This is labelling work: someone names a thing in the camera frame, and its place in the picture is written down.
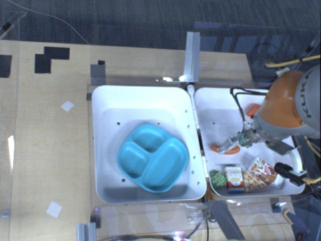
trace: white diamond sticker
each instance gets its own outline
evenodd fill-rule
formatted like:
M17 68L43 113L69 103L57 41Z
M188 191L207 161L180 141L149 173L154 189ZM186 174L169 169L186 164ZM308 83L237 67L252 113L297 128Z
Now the white diamond sticker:
M72 103L72 102L70 102L70 101L67 101L67 102L65 102L62 106L61 106L61 108L63 109L63 110L65 110L65 111L70 111L70 109L72 108L72 107L74 107L75 105Z
M52 201L50 203L46 213L49 214L52 217L58 218L61 209L62 209L62 207L59 204L57 204L54 201Z

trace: blue divided plate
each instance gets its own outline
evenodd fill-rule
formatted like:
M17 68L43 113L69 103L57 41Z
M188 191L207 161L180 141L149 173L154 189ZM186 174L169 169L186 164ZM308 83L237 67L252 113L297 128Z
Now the blue divided plate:
M152 193L169 191L189 160L186 146L151 124L136 128L119 149L117 163L133 182Z

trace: green ball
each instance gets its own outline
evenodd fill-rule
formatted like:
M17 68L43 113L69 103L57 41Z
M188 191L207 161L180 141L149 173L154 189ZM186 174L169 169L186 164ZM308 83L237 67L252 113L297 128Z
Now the green ball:
M210 172L210 179L212 187L215 190L221 190L223 187L226 186L226 178L224 174L219 171Z

